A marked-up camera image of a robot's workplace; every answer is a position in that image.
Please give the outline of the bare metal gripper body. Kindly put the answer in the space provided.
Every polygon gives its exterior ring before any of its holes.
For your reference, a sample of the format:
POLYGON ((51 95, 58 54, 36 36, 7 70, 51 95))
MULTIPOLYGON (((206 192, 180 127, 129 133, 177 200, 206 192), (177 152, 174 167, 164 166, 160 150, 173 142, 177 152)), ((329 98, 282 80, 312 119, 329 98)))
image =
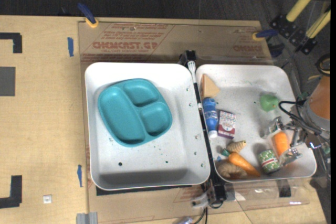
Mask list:
POLYGON ((287 130, 292 133, 290 138, 290 148, 297 148, 301 145, 305 145, 310 148, 314 132, 309 128, 302 127, 301 125, 295 125, 294 123, 287 124, 287 130))

